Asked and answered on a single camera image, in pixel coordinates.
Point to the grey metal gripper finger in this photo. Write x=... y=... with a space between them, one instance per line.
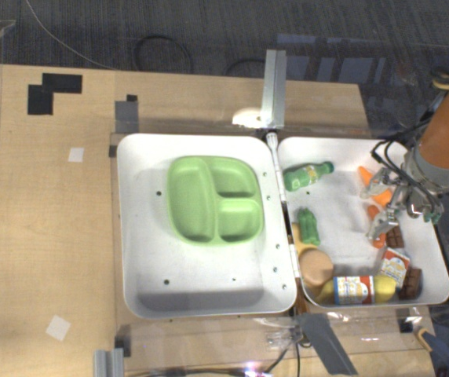
x=377 y=183
x=383 y=224

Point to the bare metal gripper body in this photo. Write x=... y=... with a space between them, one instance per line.
x=415 y=200

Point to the orange carrot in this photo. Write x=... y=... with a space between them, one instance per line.
x=372 y=211
x=366 y=174

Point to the brown chocolate bar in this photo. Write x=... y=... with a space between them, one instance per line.
x=411 y=284
x=395 y=238

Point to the white and orange carton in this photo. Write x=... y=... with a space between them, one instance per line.
x=394 y=267

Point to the white plastic tray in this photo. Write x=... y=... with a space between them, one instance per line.
x=201 y=273
x=338 y=210

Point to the yellow banana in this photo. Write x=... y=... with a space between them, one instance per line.
x=385 y=289

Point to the blue and orange labelled can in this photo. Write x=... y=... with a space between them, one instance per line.
x=353 y=290

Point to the green toy vegetable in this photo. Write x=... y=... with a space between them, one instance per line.
x=309 y=226

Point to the green plastic bottle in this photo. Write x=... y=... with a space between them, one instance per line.
x=303 y=176

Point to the tan round bread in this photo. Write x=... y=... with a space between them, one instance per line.
x=315 y=268

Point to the pale yellow toy food piece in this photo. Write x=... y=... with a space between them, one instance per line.
x=296 y=236

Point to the green divided plate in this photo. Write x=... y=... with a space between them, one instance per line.
x=193 y=198

